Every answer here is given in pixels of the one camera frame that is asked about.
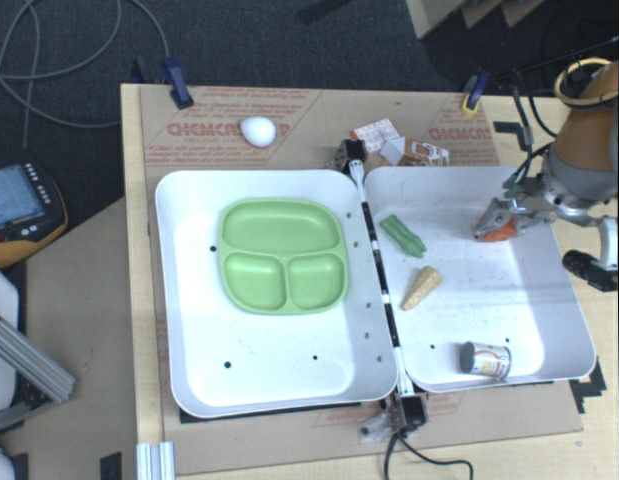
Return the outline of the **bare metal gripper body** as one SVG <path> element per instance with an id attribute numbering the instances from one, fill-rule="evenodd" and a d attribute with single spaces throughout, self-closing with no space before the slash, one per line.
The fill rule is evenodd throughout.
<path id="1" fill-rule="evenodd" d="M 554 176 L 525 177 L 506 181 L 509 213 L 528 213 L 536 224 L 565 220 L 581 227 L 594 226 L 598 218 L 589 209 L 611 198 L 611 189 L 601 186 L 576 187 L 565 185 Z"/>

